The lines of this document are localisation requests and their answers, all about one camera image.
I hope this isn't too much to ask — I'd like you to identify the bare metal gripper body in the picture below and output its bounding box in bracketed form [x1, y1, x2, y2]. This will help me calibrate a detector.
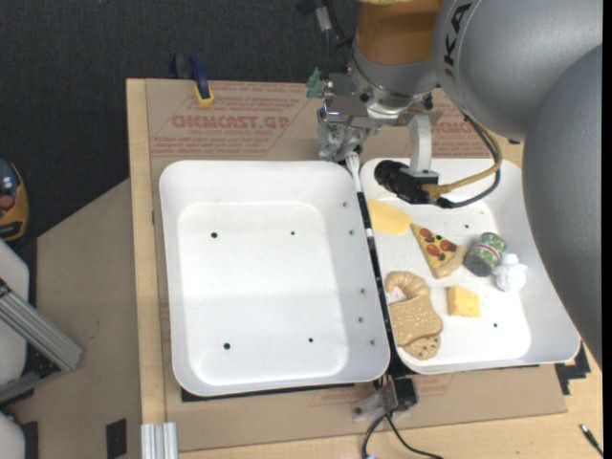
[317, 71, 435, 160]

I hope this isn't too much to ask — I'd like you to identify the brown cardboard board red print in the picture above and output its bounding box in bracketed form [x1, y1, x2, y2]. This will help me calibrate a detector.
[144, 77, 570, 453]

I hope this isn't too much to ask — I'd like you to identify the pale yellow cheese slice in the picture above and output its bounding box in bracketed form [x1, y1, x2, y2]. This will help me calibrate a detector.
[366, 198, 413, 237]

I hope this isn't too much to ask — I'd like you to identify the thin black and white rod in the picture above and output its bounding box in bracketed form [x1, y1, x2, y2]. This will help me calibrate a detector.
[347, 152, 399, 378]

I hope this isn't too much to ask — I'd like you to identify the toy pizza slice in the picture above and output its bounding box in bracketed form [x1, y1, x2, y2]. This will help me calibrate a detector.
[409, 222, 469, 280]

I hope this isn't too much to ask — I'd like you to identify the tan toy croissant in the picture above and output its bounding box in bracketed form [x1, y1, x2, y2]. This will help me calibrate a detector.
[383, 270, 432, 306]

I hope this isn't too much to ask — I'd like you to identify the white plastic tray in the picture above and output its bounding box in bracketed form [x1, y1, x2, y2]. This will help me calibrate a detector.
[158, 159, 391, 398]
[359, 156, 582, 376]

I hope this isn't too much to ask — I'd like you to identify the green and white can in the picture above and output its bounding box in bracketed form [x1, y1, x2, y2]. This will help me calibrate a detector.
[463, 230, 508, 278]

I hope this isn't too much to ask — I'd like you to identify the brown toy bread slice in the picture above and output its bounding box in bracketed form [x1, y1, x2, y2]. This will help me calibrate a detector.
[387, 294, 444, 348]

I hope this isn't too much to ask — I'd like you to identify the yellow cheese block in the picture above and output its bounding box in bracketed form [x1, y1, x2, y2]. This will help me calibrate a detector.
[446, 284, 482, 319]

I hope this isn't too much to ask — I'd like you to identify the white crumpled figure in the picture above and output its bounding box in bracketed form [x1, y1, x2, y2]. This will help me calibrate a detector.
[492, 252, 529, 293]

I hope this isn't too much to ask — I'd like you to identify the tan round biscuit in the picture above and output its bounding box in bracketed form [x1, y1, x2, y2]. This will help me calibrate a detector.
[403, 334, 442, 361]

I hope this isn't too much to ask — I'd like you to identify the black cylinder on white bracket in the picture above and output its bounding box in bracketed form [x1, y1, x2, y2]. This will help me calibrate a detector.
[373, 114, 441, 206]

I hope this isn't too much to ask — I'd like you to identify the black block with thin wires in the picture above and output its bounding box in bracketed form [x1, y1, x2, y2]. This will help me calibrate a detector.
[352, 375, 420, 423]

